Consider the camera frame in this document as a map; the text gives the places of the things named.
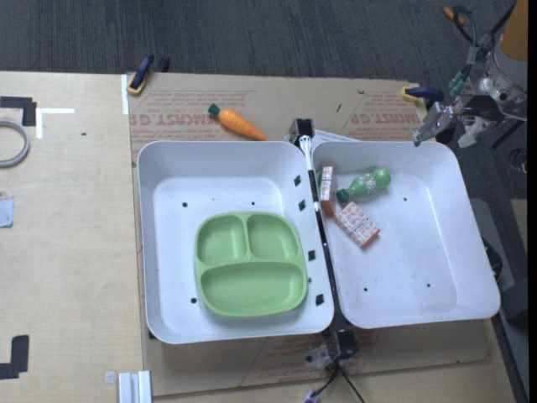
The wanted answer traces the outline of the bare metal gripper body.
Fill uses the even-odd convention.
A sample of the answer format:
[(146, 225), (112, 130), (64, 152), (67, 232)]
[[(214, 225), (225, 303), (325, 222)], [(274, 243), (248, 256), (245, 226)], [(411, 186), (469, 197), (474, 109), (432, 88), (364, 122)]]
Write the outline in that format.
[(451, 106), (455, 114), (464, 117), (527, 120), (527, 93), (501, 71), (471, 74)]

